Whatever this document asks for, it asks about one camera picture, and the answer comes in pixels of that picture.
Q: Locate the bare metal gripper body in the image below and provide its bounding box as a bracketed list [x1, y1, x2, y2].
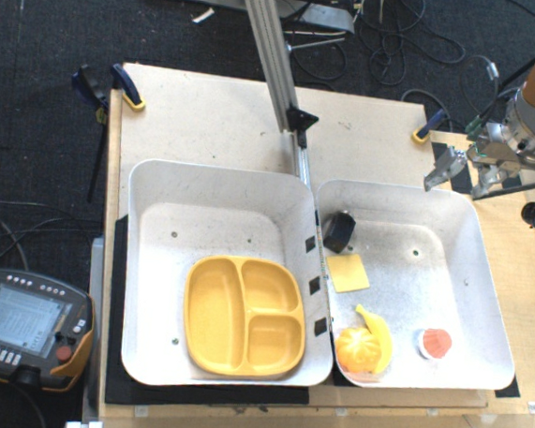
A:
[464, 118, 535, 189]

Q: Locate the white plastic tray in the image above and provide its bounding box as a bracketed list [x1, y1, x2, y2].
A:
[109, 155, 353, 404]
[296, 175, 534, 403]

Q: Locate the black box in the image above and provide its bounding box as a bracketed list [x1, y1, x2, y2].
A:
[320, 208, 359, 257]

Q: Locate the yellow banana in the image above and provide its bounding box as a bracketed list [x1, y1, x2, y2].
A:
[349, 303, 399, 377]

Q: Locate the orange mandarin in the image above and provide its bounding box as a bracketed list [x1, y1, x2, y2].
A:
[332, 324, 385, 377]

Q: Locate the pale wood board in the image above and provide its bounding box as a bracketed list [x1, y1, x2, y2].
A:
[87, 61, 518, 428]

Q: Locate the yellow divided plate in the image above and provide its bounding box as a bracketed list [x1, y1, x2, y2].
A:
[176, 250, 316, 385]

